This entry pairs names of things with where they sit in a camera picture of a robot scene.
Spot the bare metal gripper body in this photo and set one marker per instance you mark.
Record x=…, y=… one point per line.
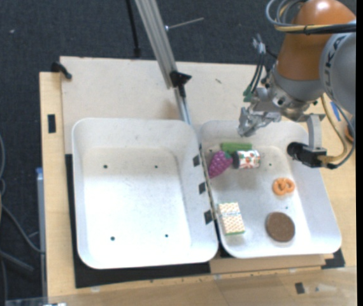
x=275, y=104

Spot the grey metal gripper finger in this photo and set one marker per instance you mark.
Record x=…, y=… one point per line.
x=261, y=120
x=244, y=123

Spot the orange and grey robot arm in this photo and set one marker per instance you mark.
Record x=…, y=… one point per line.
x=309, y=53

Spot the green block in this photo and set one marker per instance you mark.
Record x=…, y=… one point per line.
x=235, y=146

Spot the white can with red print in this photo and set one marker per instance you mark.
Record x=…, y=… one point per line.
x=248, y=159

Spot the purple grapes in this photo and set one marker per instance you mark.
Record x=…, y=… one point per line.
x=218, y=165

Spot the orange pretzel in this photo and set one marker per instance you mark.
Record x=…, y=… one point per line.
x=283, y=186

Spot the white plastic tray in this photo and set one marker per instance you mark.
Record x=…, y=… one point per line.
x=137, y=196
x=258, y=202

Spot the brown round biscuit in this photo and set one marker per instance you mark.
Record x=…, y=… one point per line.
x=280, y=227

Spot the pale wood board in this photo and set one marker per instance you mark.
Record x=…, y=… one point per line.
x=121, y=88

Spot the black cylinder on white bracket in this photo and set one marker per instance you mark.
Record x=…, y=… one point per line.
x=309, y=155

